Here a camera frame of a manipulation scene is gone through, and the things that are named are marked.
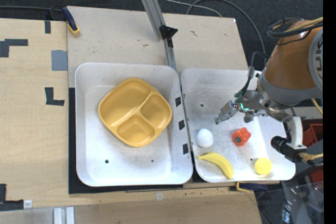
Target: yellow banana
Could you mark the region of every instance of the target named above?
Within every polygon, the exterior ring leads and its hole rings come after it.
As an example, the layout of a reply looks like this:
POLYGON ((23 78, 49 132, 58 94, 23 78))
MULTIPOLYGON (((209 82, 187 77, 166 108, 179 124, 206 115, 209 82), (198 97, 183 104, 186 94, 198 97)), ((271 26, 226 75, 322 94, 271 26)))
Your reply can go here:
POLYGON ((233 178, 232 165, 227 160, 227 158, 223 157, 221 154, 218 154, 216 152, 209 152, 204 154, 203 156, 197 156, 197 159, 203 159, 205 161, 218 165, 222 169, 224 175, 226 175, 229 179, 233 178))

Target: gray tape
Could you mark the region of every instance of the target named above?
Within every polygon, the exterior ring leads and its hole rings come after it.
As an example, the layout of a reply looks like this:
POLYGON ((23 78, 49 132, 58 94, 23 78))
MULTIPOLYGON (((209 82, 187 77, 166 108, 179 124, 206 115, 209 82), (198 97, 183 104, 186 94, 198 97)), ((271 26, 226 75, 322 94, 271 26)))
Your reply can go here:
POLYGON ((48 20, 44 21, 44 33, 51 34, 51 23, 48 20))
POLYGON ((64 50, 51 51, 51 70, 67 71, 68 70, 68 54, 64 50))

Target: yellow lemon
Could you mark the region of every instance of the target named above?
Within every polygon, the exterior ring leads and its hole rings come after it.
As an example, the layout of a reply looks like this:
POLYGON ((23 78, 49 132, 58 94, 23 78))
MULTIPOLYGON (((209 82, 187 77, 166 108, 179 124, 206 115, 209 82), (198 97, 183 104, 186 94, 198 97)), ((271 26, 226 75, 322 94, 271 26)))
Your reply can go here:
POLYGON ((272 170, 272 162, 268 158, 259 158, 254 164, 254 170, 258 175, 267 175, 272 170))

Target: red pepper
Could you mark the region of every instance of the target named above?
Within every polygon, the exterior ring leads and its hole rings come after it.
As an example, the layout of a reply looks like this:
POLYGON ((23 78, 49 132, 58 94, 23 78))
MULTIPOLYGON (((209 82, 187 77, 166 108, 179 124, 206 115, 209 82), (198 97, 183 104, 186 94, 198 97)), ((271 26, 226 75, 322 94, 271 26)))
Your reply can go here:
POLYGON ((237 146, 244 146, 251 137, 251 133, 245 128, 240 128, 232 134, 232 140, 237 146))

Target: egg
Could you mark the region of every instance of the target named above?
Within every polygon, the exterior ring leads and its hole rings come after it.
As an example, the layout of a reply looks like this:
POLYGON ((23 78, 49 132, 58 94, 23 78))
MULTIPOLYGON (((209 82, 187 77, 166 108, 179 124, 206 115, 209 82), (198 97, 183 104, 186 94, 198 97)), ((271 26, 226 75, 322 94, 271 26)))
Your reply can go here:
POLYGON ((211 147, 214 143, 214 136, 208 129, 200 129, 196 141, 200 147, 211 147))

